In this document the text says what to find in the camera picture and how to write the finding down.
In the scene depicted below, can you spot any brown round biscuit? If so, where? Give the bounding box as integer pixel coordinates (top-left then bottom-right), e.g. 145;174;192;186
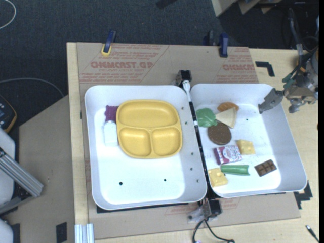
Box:
207;121;232;146

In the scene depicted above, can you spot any cream pizza slice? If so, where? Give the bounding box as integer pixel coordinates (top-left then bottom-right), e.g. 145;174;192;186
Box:
215;107;237;129

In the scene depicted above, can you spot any brown cardboard board red print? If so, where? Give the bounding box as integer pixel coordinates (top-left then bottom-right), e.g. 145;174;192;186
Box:
75;42;302;240

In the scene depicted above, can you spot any green celery stick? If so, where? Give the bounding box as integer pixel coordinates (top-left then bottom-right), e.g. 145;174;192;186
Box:
220;164;251;177

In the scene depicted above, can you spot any brown chocolate bar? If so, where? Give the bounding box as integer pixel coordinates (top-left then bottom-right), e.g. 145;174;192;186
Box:
254;159;278;178

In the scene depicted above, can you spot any yellow cheese wedge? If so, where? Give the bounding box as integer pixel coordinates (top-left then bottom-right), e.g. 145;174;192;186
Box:
207;167;229;188
235;139;256;155

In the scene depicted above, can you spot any orange bread slice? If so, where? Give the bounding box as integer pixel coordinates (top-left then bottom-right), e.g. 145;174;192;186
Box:
217;101;240;113

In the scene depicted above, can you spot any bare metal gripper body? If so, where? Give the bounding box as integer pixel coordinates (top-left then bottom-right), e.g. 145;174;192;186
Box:
283;72;318;105

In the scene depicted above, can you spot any thin black and white rod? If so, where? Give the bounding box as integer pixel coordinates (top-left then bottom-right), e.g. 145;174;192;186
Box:
182;80;211;200

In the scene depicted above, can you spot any white plastic tray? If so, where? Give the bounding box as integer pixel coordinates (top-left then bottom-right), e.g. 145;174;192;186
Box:
84;85;209;211
189;83;308;198

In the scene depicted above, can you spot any green lettuce leaf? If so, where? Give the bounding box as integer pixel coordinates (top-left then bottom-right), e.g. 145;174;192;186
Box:
195;107;218;128

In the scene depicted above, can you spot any yellow divided plate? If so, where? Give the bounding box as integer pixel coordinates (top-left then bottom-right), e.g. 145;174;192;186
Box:
115;99;183;159

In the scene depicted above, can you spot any white plastic bottle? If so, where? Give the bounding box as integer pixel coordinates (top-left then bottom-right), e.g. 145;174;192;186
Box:
103;119;119;147

